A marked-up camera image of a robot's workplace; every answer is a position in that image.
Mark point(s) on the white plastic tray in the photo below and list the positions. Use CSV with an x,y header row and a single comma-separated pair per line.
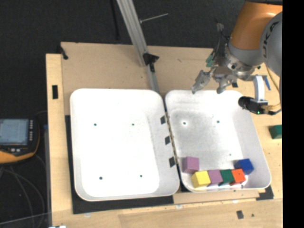
x,y
213,132
118,144

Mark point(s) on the black cylinder on white bracket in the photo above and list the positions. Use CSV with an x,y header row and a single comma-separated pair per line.
x,y
255,98

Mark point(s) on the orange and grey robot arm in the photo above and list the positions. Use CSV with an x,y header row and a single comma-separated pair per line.
x,y
254,27

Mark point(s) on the purple cube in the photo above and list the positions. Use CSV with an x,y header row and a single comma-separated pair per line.
x,y
215,176
190,164

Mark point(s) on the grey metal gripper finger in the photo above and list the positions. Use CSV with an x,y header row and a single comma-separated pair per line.
x,y
222,85
200,81

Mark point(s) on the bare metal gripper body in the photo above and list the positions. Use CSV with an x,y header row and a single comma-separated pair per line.
x,y
234,69

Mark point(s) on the pale wood board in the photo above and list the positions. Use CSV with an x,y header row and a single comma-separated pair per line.
x,y
118,68

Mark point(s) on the green cube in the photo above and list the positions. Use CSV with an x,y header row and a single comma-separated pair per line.
x,y
227,175
276,131

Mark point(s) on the orange cube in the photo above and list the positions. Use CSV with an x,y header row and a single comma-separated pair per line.
x,y
238,176

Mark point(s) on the yellow cube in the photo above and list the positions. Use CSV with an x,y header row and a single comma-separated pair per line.
x,y
201,179

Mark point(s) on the blue cube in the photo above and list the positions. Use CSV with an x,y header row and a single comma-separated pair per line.
x,y
244,165

